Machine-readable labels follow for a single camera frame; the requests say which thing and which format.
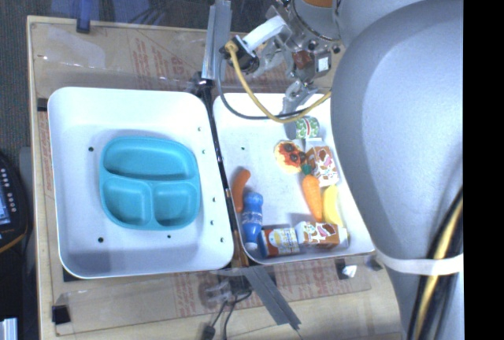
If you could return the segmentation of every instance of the yellow cable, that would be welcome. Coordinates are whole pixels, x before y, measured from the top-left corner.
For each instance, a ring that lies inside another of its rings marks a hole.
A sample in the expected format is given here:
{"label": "yellow cable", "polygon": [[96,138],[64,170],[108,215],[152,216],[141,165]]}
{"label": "yellow cable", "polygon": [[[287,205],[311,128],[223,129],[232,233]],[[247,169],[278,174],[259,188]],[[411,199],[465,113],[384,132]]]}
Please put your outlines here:
{"label": "yellow cable", "polygon": [[328,99],[331,96],[331,91],[329,91],[327,94],[325,94],[322,98],[319,98],[317,101],[315,101],[311,106],[306,108],[304,111],[300,112],[298,115],[293,116],[293,117],[288,117],[288,118],[280,118],[275,115],[273,115],[271,112],[269,112],[256,98],[254,95],[254,92],[250,89],[249,84],[246,82],[245,77],[243,76],[242,70],[239,67],[239,62],[238,62],[238,57],[236,56],[236,52],[238,52],[238,47],[233,41],[229,41],[224,45],[224,48],[229,52],[231,55],[231,60],[233,67],[235,69],[236,75],[238,76],[238,79],[240,83],[243,86],[243,89],[248,93],[250,96],[250,99],[254,102],[254,104],[271,120],[274,120],[278,123],[290,123],[294,122],[297,119],[302,118],[305,116],[307,113],[311,112],[313,109],[315,109],[317,106],[319,106],[322,102],[324,102],[326,99]]}
{"label": "yellow cable", "polygon": [[[447,250],[450,246],[450,240],[457,226],[458,219],[462,213],[463,198],[457,203],[456,209],[450,218],[448,225],[442,233],[439,246],[434,252],[433,259],[444,259],[447,256]],[[432,295],[434,294],[435,285],[439,279],[438,275],[430,275],[425,283],[424,292],[421,297],[420,307],[418,309],[417,323],[415,325],[415,338],[418,339],[421,334],[421,330],[424,324],[425,315],[427,314],[427,309],[432,300]]]}

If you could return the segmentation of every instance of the yellow banana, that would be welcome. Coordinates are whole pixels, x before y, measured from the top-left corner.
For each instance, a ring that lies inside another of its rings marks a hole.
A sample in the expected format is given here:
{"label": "yellow banana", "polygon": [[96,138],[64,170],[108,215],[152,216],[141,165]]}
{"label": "yellow banana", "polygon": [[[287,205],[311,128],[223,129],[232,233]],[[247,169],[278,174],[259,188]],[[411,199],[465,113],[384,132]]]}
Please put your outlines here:
{"label": "yellow banana", "polygon": [[326,223],[337,224],[344,227],[343,221],[338,213],[338,187],[331,185],[325,188],[323,193],[324,208],[322,215]]}

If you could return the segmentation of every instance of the toy carrot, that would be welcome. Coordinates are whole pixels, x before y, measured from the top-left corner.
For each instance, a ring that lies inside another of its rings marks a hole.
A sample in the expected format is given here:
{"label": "toy carrot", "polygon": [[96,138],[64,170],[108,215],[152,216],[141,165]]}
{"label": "toy carrot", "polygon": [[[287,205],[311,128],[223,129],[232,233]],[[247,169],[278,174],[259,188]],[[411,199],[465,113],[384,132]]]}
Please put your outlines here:
{"label": "toy carrot", "polygon": [[249,178],[250,171],[244,168],[238,172],[238,175],[236,175],[235,180],[233,181],[231,196],[237,213],[241,213],[243,211],[243,189],[245,188],[246,182]]}
{"label": "toy carrot", "polygon": [[309,210],[318,223],[322,222],[322,209],[324,202],[322,200],[321,187],[318,179],[311,174],[312,168],[308,164],[302,166],[305,177],[302,179],[302,193],[308,204]]}

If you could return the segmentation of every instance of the white strap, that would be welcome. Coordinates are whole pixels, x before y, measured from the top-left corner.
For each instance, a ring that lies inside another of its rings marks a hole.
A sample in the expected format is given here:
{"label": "white strap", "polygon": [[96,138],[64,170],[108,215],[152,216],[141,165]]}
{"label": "white strap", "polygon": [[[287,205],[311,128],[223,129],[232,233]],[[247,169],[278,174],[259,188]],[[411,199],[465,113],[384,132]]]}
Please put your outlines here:
{"label": "white strap", "polygon": [[449,275],[464,270],[464,254],[446,259],[395,259],[376,249],[376,257],[385,266],[415,275]]}

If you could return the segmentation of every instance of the black wire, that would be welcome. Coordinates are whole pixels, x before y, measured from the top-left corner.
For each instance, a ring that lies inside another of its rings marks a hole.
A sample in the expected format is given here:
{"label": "black wire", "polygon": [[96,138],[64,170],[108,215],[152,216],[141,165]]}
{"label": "black wire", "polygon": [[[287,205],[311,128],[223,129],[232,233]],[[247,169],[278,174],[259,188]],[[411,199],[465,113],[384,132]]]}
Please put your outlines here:
{"label": "black wire", "polygon": [[[450,218],[452,217],[453,213],[455,212],[459,201],[462,199],[463,196],[463,189],[461,188],[459,192],[457,193],[457,196],[455,199],[452,201],[450,208],[448,209],[447,215],[445,216],[445,219],[443,223],[441,224],[441,227],[439,228],[438,232],[436,233],[435,240],[433,241],[431,248],[428,251],[427,258],[432,259],[434,257],[434,253],[439,245],[439,239],[444,231],[445,226],[447,225],[448,221],[450,221]],[[460,254],[461,248],[463,247],[463,223],[462,223],[462,217],[458,221],[456,230],[454,232],[454,236],[450,239],[450,245],[448,247],[448,251],[451,253],[447,252],[447,257],[449,256],[457,256]],[[438,282],[436,283],[435,289],[433,291],[434,294],[437,293],[438,297],[441,297],[440,294],[443,294],[443,298],[446,300],[447,299],[447,290],[449,289],[449,284],[453,282],[453,278],[456,275],[447,275],[447,276],[442,276],[438,278]],[[422,299],[422,294],[424,293],[425,290],[425,285],[427,283],[428,277],[427,276],[421,276],[420,281],[418,284],[418,290],[417,290],[417,299],[415,300],[415,303],[413,305],[413,311],[411,314],[411,319],[409,321],[409,328],[408,328],[408,339],[413,339],[414,338],[414,332],[415,332],[415,327],[416,327],[416,322],[417,322],[417,316],[420,311],[420,303]],[[439,307],[443,306],[444,303],[433,303],[429,305],[430,313],[426,315],[425,322],[424,322],[424,327],[428,328],[429,330],[422,329],[420,333],[420,338],[428,338],[425,337],[425,334],[428,331],[432,330],[432,319],[435,314],[435,311],[433,312],[432,308],[436,309],[436,311],[439,311]]]}
{"label": "black wire", "polygon": [[228,333],[227,333],[228,322],[233,310],[235,309],[236,304],[238,304],[241,301],[245,301],[250,295],[252,295],[252,291],[248,291],[244,297],[236,299],[231,303],[231,309],[229,309],[229,314],[226,316],[224,327],[222,329],[222,340],[228,340]]}
{"label": "black wire", "polygon": [[219,313],[217,314],[217,317],[215,318],[215,320],[213,321],[213,323],[212,323],[210,326],[212,326],[212,327],[213,327],[213,326],[215,326],[215,323],[217,323],[217,321],[218,321],[218,320],[219,320],[219,318],[221,317],[221,315],[222,315],[222,311],[224,311],[224,308],[225,308],[225,306],[226,306],[227,304],[228,304],[228,300],[226,300],[226,301],[224,301],[224,302],[222,303],[222,306],[221,306],[221,307],[220,307],[220,309],[219,309]]}
{"label": "black wire", "polygon": [[[229,105],[229,102],[226,100],[226,97],[224,95],[224,90],[222,89],[222,82],[221,82],[221,74],[218,72],[217,73],[217,78],[216,80],[216,86],[217,86],[217,91],[220,95],[220,99],[222,100],[222,103],[224,106],[228,109],[229,112],[233,113],[234,115],[241,117],[243,119],[247,120],[267,120],[269,119],[268,116],[249,116],[249,115],[244,115],[243,113],[238,112],[236,109],[234,109],[231,105]],[[299,110],[295,110],[294,112],[288,112],[288,113],[281,113],[279,115],[275,115],[275,117],[283,118],[283,117],[289,117],[289,116],[295,116],[300,114],[301,112],[305,112],[308,108],[303,108]]]}
{"label": "black wire", "polygon": [[[447,257],[455,257],[461,253],[464,247],[463,217],[457,222],[456,231],[447,250]],[[441,329],[443,317],[447,314],[446,306],[450,296],[454,292],[458,275],[443,275],[438,278],[437,285],[432,292],[432,299],[422,325],[421,338],[437,338]]]}

